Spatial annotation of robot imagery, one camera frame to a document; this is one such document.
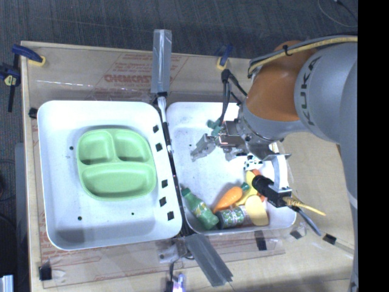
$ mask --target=orange carrot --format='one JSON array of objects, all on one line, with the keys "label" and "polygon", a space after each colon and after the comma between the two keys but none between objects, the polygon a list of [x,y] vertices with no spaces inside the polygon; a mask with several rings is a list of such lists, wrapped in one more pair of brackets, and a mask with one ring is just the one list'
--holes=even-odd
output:
[{"label": "orange carrot", "polygon": [[259,192],[257,193],[257,195],[261,198],[262,202],[265,202],[266,197],[264,195],[261,195]]},{"label": "orange carrot", "polygon": [[237,202],[240,198],[242,198],[242,195],[243,189],[241,187],[232,187],[220,198],[215,208],[213,209],[213,213],[216,213],[220,210],[225,210],[226,208]]},{"label": "orange carrot", "polygon": [[259,170],[257,170],[257,169],[252,169],[251,172],[253,172],[253,174],[254,174],[255,176],[261,174],[261,172],[260,172]]}]

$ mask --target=gray carpet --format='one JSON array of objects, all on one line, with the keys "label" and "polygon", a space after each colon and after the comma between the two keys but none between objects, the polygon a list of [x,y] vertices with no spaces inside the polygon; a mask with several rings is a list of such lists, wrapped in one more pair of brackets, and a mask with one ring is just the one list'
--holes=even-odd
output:
[{"label": "gray carpet", "polygon": [[[12,44],[21,40],[151,50],[154,29],[172,30],[173,52],[214,55],[232,44],[230,56],[253,58],[287,40],[356,32],[358,0],[339,1],[0,0],[0,61],[12,64]],[[0,84],[0,214],[15,224],[10,161],[22,142],[20,88],[12,113],[8,96]],[[6,236],[1,228],[0,243]]]}]

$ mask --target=white sink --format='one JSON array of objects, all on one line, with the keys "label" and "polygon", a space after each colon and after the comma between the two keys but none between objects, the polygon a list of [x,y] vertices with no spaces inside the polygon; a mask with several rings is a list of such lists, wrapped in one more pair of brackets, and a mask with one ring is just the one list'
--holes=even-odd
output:
[{"label": "white sink", "polygon": [[[152,192],[120,201],[98,200],[85,192],[77,168],[77,142],[85,132],[99,128],[131,129],[148,141],[157,171]],[[56,247],[124,245],[179,233],[182,217],[154,107],[142,102],[50,101],[39,108],[38,129],[47,235]]]},{"label": "white sink", "polygon": [[[233,120],[238,115],[239,107],[230,103],[225,120]],[[206,123],[216,120],[222,111],[222,103],[177,102],[167,109],[171,146],[173,148],[174,163],[180,186],[189,187],[200,197],[205,204],[213,207],[221,196],[222,191],[233,186],[240,186],[246,180],[244,165],[247,157],[241,156],[231,161],[225,159],[222,148],[215,148],[209,155],[192,162],[190,151],[195,149],[196,143],[204,133],[210,134]],[[286,187],[287,164],[284,156],[278,157],[280,185]],[[274,168],[270,161],[260,165],[261,173],[274,181]],[[207,231],[200,224],[189,209],[185,207],[185,217],[190,227],[197,233],[206,235],[229,234],[237,232],[253,232],[265,229],[284,229],[291,226],[296,219],[296,212],[288,207],[276,208],[267,203],[269,224],[267,226],[245,226],[224,230]]]}]

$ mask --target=green can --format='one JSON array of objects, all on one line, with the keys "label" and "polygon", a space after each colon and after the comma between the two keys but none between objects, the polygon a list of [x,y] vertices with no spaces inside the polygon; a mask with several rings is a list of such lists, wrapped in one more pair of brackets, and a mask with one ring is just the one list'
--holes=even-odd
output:
[{"label": "green can", "polygon": [[246,224],[249,220],[248,214],[244,206],[238,206],[234,207],[233,209],[217,211],[215,215],[219,219],[219,229],[241,226],[243,224]]}]

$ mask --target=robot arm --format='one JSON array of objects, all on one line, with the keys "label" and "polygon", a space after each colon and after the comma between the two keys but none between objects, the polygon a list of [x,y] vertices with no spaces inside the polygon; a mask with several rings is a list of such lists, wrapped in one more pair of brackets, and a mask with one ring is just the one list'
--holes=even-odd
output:
[{"label": "robot arm", "polygon": [[[306,43],[303,46],[307,49],[298,50],[303,47],[301,43],[290,41],[276,48],[275,53],[284,52],[280,58],[269,55],[266,64],[252,60],[252,87],[238,117],[214,123],[213,134],[205,134],[191,156],[195,160],[221,147],[227,160],[251,153],[277,163],[270,144],[299,131],[338,144],[354,222],[355,255],[349,291],[357,291],[357,38],[344,43],[342,38],[340,44],[320,50]],[[258,178],[253,185],[254,181],[262,194],[274,195],[274,205],[284,205],[277,203],[281,198],[277,187]]]}]

